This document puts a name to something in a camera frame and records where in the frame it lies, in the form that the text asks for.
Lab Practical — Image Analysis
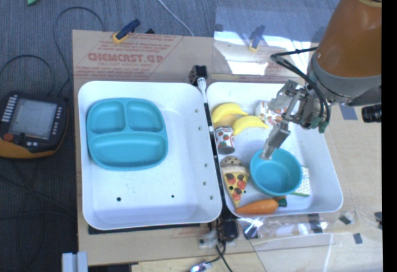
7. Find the yellow banana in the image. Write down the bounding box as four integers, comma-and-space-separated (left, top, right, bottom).
231, 115, 270, 137
211, 102, 249, 125

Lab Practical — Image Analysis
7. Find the white plastic tray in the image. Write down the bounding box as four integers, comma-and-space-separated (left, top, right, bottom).
77, 80, 223, 231
205, 81, 344, 219

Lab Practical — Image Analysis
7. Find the black block with thin wires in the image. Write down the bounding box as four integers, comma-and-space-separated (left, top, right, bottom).
189, 64, 209, 86
216, 217, 240, 243

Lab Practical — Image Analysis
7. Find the pale packet with green pattern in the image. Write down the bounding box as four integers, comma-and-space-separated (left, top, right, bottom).
291, 166, 311, 198

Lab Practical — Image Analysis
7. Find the brown chocolate chip biscuit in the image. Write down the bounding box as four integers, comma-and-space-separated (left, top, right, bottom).
220, 155, 244, 169

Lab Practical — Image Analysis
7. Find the thin black and white rod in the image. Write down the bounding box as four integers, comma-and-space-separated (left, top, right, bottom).
197, 77, 231, 219

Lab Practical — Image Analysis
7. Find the blue bowl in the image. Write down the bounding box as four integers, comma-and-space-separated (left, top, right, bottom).
249, 148, 303, 198

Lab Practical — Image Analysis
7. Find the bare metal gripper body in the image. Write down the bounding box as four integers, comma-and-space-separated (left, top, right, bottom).
268, 79, 330, 129

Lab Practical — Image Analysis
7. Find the orange carrot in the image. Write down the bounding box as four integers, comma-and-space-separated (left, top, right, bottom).
235, 196, 288, 216

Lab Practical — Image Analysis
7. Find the brown cardboard board, red print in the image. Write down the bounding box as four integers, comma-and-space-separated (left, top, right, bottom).
71, 29, 383, 267

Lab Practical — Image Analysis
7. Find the blue divided plate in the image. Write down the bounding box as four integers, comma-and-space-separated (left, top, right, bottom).
86, 97, 169, 172

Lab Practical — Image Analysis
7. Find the white carton with red print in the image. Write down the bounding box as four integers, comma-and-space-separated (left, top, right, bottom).
254, 100, 288, 126

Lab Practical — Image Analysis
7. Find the pizza slice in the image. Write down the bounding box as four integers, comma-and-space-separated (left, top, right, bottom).
220, 165, 251, 209

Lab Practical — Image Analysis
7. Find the black cylinder on white bracket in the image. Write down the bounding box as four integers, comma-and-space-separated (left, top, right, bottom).
360, 103, 383, 124

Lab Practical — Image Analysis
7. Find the white can with red print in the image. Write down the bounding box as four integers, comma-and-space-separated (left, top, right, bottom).
214, 125, 236, 155

